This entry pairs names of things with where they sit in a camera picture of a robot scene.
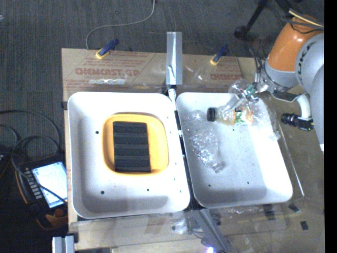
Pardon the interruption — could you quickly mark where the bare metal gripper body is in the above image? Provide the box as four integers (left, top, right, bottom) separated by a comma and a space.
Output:
243, 72, 273, 101

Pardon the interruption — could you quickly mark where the orange juice bottle black cap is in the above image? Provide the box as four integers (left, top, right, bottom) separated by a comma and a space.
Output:
206, 105, 255, 127

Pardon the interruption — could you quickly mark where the clear plastic bottle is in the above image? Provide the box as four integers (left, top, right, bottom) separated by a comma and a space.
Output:
227, 79, 281, 141
183, 110, 226, 174

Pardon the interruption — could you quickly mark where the white plastic tray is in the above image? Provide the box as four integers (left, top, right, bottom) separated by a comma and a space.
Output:
67, 91, 191, 220
175, 91, 294, 209

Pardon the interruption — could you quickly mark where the black ribbed block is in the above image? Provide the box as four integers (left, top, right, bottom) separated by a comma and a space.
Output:
112, 120, 152, 174

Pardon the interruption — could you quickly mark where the brown cardboard board red print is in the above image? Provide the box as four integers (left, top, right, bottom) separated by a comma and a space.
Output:
61, 47, 305, 250

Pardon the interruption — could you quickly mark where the orange plate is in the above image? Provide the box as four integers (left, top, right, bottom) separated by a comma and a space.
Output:
102, 113, 170, 177

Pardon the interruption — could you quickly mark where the black cylinder on white bracket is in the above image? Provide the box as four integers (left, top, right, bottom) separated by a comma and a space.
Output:
280, 93, 315, 132

